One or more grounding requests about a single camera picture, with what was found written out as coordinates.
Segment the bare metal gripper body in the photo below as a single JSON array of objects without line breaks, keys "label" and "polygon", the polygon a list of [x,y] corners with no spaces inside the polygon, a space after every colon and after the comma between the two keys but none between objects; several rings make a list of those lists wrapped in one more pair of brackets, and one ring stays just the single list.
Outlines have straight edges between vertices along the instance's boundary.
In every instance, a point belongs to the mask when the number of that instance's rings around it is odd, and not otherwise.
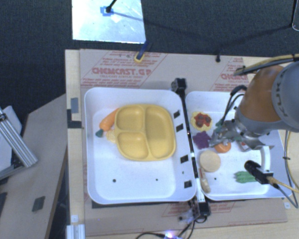
[{"label": "bare metal gripper body", "polygon": [[269,149],[274,147],[261,142],[260,135],[248,131],[237,119],[219,121],[216,124],[215,132],[221,137],[220,143],[223,144],[223,140],[229,138],[231,142],[237,142],[242,151],[260,150],[265,146]]}]

